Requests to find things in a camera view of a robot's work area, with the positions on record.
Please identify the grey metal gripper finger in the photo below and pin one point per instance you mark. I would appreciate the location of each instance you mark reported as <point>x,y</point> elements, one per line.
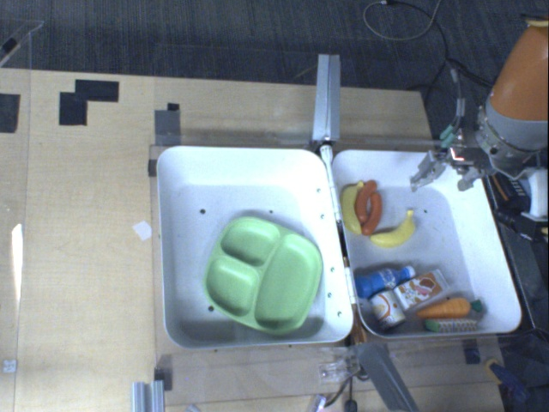
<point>429,170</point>
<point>468,180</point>

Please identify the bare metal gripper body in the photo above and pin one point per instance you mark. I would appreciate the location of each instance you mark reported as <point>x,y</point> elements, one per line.
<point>493,155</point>

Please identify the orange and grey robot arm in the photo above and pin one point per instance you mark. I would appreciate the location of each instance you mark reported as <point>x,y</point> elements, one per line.
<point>523,80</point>

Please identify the white plastic tray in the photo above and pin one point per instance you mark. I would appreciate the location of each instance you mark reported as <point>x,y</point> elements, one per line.
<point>467,247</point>
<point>188,238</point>

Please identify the yellow banana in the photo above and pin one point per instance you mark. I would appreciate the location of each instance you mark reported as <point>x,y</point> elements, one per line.
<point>348,208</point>
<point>396,234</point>

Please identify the orange red sausage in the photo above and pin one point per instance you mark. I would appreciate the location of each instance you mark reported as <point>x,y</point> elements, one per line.
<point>374,217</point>
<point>363,202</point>

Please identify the white and orange carton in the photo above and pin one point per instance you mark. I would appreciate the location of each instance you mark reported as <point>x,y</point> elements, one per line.
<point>422,290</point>

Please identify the blue and white bottle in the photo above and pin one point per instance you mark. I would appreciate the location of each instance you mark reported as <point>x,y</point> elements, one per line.
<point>379,280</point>

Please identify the orange carrot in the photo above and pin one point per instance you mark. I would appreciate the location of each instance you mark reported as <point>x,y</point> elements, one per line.
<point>446,308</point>

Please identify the green and beige packet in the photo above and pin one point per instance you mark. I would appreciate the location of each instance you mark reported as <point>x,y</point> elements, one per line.
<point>454,325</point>

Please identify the white and orange can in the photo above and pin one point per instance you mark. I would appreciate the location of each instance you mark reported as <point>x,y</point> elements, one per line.
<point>387,309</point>

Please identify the green divided plate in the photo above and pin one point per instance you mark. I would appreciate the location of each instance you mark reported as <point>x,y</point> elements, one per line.
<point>274,281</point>

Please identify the pale wood board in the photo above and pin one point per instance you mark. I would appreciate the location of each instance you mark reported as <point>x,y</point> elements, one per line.
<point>86,238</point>

